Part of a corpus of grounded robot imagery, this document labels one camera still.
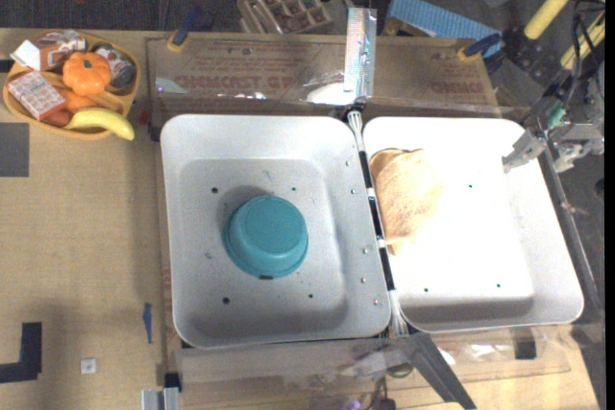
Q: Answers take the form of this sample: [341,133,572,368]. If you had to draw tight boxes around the thin black and white rod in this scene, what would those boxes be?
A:
[347,108,410,337]

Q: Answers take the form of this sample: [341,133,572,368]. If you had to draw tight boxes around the tan bread slice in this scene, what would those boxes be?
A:
[368,147,445,258]

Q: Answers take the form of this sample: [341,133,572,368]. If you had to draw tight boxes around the small red and white can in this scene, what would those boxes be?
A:
[92,43,137,90]

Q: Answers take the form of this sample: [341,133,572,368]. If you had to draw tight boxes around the black block with thin wires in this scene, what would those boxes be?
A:
[342,96,369,116]

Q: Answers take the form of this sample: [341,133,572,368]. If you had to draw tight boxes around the white plastic tray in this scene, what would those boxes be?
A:
[159,112,393,350]
[362,115,586,335]

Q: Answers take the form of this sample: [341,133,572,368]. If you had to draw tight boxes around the orange carrot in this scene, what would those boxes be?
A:
[56,87,100,114]

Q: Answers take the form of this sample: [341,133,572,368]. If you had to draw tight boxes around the white and brown carton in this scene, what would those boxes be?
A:
[9,30,88,73]

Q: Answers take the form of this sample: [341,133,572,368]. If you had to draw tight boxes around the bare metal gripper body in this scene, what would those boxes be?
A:
[543,120,605,156]

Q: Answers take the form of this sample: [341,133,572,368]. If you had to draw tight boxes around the yellow banana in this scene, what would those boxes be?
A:
[62,107,136,142]

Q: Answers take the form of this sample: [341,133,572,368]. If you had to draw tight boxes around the orange divided plate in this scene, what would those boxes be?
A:
[2,29,142,141]

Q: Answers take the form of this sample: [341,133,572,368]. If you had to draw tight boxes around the pink and white carton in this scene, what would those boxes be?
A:
[6,70,68,122]

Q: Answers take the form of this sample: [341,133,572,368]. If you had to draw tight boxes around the teal bowl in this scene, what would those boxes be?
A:
[222,195,310,280]

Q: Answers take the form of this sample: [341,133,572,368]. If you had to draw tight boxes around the orange pumpkin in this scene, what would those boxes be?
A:
[61,51,113,97]

